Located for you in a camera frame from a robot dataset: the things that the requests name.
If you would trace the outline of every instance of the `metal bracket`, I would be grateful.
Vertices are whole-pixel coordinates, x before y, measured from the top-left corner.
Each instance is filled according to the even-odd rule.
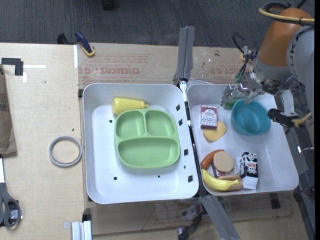
[[[221,239],[239,240],[240,237],[219,199],[215,195],[206,195],[200,200]]]
[[[194,39],[194,26],[180,28],[178,60],[174,79],[189,79],[191,77],[191,70],[194,67],[192,54]]]
[[[278,193],[269,193],[272,209],[279,209],[281,207]]]
[[[71,240],[92,240],[91,220],[72,222]]]

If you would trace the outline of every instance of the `wooden table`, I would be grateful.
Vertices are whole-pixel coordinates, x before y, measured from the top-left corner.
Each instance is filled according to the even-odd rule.
[[[79,77],[73,45],[0,43],[2,58],[20,58],[27,81],[3,65],[17,153],[3,157],[8,192],[18,199],[23,219],[15,229],[0,228],[1,240],[71,239],[71,222],[82,221],[85,209],[83,165],[55,166],[51,141],[62,135],[81,139]],[[56,157],[72,161],[78,150],[71,142],[54,147]],[[307,239],[298,204],[288,200],[290,216],[238,220],[242,239]],[[201,225],[192,239],[220,239],[213,225]],[[94,239],[177,239],[177,229],[95,235]]]

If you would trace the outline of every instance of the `cheese slice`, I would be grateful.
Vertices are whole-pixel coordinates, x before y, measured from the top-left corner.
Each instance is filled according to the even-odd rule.
[[[215,142],[226,133],[226,130],[227,130],[226,125],[222,121],[218,120],[216,129],[206,128],[206,129],[203,129],[202,132],[208,141]]]

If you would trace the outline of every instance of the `red box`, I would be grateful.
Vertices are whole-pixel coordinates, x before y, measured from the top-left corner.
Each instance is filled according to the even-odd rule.
[[[218,125],[218,110],[216,106],[201,106],[201,128],[216,129]]]

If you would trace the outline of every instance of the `scissors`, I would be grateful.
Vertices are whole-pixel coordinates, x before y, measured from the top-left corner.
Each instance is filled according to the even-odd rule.
[[[13,199],[7,191],[5,182],[5,171],[2,156],[0,154],[0,225],[13,227],[21,219],[21,209],[19,203]]]

